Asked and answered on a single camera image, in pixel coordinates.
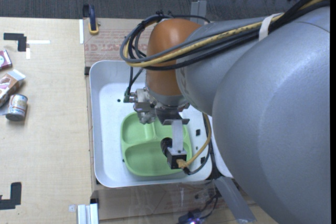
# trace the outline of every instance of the small box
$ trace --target small box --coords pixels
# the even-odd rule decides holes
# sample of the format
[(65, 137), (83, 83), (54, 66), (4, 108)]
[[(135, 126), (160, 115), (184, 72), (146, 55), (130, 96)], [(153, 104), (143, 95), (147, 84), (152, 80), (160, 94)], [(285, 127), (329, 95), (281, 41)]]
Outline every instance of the small box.
[(12, 66), (7, 50), (0, 50), (0, 70)]

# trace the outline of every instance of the green divided plate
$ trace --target green divided plate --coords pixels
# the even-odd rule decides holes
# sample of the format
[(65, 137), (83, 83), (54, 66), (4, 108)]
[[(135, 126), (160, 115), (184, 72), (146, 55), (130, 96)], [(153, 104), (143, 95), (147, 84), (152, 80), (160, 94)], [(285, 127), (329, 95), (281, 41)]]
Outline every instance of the green divided plate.
[[(172, 137), (171, 125), (163, 126), (158, 119), (151, 124), (139, 122), (137, 114), (131, 113), (121, 124), (121, 150), (126, 167), (138, 176), (163, 176), (178, 173), (170, 169), (163, 155), (160, 142)], [(187, 159), (191, 158), (191, 143), (186, 126), (183, 126), (183, 148)]]

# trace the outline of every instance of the white tray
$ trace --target white tray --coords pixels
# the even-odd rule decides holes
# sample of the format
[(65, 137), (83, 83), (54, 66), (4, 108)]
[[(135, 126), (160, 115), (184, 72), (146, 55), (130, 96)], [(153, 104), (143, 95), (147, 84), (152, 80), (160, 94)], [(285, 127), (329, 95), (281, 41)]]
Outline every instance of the white tray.
[[(167, 176), (142, 177), (128, 171), (122, 158), (120, 126), (123, 119), (134, 112), (132, 103), (123, 103), (129, 72), (130, 67), (123, 61), (100, 61), (90, 69), (94, 171), (97, 180), (111, 188), (205, 180), (212, 170), (210, 158), (198, 173), (190, 176), (181, 171)], [(145, 72), (142, 72), (132, 91), (143, 88), (144, 80)], [(190, 106), (181, 113), (181, 117), (190, 119), (187, 128), (195, 154), (196, 148), (201, 148), (206, 141), (202, 114)], [(201, 130), (199, 136), (195, 135), (197, 129)], [(206, 154), (207, 148), (190, 165), (190, 170), (197, 169)]]

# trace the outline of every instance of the tin can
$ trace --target tin can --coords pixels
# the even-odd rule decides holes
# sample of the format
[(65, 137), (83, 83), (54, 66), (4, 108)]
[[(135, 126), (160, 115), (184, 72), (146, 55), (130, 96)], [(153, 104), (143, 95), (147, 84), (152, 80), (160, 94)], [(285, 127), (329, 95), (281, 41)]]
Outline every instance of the tin can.
[(9, 98), (6, 118), (11, 121), (23, 121), (26, 117), (28, 98), (22, 94), (13, 94)]

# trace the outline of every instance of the yellow cable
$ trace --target yellow cable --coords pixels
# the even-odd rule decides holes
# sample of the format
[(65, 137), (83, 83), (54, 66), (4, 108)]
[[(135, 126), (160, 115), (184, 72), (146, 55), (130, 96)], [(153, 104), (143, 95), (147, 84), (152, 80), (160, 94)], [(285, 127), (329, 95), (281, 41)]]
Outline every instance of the yellow cable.
[[(318, 3), (320, 1), (323, 1), (323, 0), (312, 0), (310, 2), (308, 2), (307, 4), (303, 5), (301, 9), (304, 9), (306, 7), (309, 7), (315, 3)], [(275, 21), (275, 20), (278, 20), (281, 16), (281, 15), (278, 15), (278, 16), (275, 16), (274, 18), (272, 18), (272, 22)], [(148, 67), (148, 66), (152, 66), (152, 65), (155, 65), (157, 63), (162, 63), (166, 60), (170, 60), (174, 57), (177, 57), (177, 56), (180, 56), (184, 53), (187, 53), (189, 51), (192, 51), (192, 50), (195, 50), (195, 49), (198, 49), (198, 48), (201, 48), (211, 42), (214, 42), (214, 41), (218, 41), (222, 38), (225, 38), (225, 37), (229, 37), (229, 36), (232, 36), (232, 35), (237, 35), (241, 32), (244, 32), (244, 31), (247, 31), (247, 30), (251, 30), (251, 29), (254, 29), (254, 28), (257, 28), (257, 27), (260, 27), (261, 26), (261, 23), (262, 22), (258, 22), (258, 23), (254, 23), (254, 24), (250, 24), (250, 25), (246, 25), (246, 26), (243, 26), (243, 27), (239, 27), (237, 29), (233, 29), (233, 30), (230, 30), (230, 31), (226, 31), (226, 32), (223, 32), (223, 33), (220, 33), (218, 35), (215, 35), (215, 36), (212, 36), (210, 38), (207, 38), (207, 39), (204, 39), (202, 41), (199, 41), (199, 42), (196, 42), (188, 47), (185, 47), (183, 49), (180, 49), (178, 51), (175, 51), (175, 52), (171, 52), (167, 55), (164, 55), (164, 56), (161, 56), (161, 57), (158, 57), (158, 58), (155, 58), (153, 60), (150, 60), (150, 61), (145, 61), (145, 62), (140, 62), (140, 63), (131, 63), (131, 62), (127, 62), (128, 65), (132, 66), (132, 67)], [(128, 43), (126, 44), (125, 46), (125, 49), (124, 49), (124, 56), (127, 57), (128, 56)]]
[(194, 160), (196, 160), (196, 158), (200, 155), (200, 153), (202, 153), (202, 151), (206, 148), (206, 146), (210, 143), (211, 141), (211, 135), (212, 135), (212, 131), (211, 131), (211, 125), (210, 125), (210, 120), (207, 114), (202, 113), (203, 117), (205, 118), (205, 122), (206, 122), (206, 126), (208, 128), (208, 137), (204, 143), (204, 145), (199, 149), (199, 151), (196, 152), (196, 154), (189, 159), (187, 162), (183, 159), (178, 159), (176, 160), (178, 167), (179, 168), (186, 168), (188, 167)]

